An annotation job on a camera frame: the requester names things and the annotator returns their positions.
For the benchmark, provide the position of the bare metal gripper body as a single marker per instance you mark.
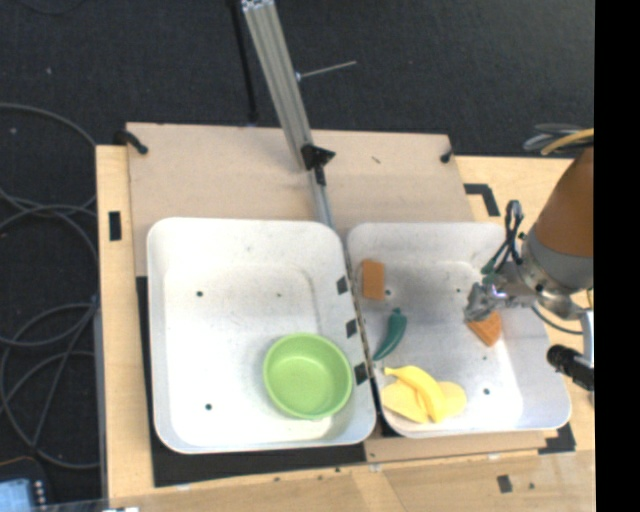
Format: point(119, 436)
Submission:
point(520, 290)

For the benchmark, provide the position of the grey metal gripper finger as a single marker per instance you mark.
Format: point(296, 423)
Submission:
point(490, 302)
point(472, 302)

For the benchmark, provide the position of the orange ridged wedge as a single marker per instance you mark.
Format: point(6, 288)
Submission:
point(487, 330)

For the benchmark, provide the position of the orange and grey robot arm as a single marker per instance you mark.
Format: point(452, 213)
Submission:
point(565, 220)

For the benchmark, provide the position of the white plastic tray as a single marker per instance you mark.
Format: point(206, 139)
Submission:
point(440, 360)
point(225, 325)

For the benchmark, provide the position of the green chili pepper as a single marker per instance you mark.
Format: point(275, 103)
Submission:
point(394, 330)

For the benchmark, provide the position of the pale yellow crisp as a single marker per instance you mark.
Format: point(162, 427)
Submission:
point(455, 397)
point(402, 402)

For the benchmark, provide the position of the yellow banana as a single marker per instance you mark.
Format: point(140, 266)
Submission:
point(425, 387)

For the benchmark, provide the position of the orange bread slice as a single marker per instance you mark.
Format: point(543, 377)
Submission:
point(373, 280)

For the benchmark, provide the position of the thin black and white rod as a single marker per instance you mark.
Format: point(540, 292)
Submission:
point(325, 200)

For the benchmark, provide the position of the green bowl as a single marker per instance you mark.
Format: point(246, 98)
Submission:
point(307, 375)

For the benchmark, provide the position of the pale brown flat board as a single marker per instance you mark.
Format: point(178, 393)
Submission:
point(225, 175)

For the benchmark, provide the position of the black cylinder on white bracket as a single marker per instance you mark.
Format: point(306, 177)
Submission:
point(570, 362)

